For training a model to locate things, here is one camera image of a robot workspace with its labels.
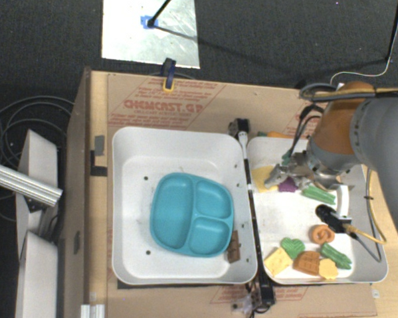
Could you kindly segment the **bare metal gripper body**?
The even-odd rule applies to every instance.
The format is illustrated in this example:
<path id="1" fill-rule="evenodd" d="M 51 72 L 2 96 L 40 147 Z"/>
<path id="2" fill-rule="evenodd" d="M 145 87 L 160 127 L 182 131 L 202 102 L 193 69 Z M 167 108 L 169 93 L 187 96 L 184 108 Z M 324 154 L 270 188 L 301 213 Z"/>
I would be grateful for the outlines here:
<path id="1" fill-rule="evenodd" d="M 319 189 L 335 189 L 339 184 L 339 173 L 327 168 L 313 154 L 307 151 L 295 152 L 288 163 L 287 175 L 308 177 Z"/>

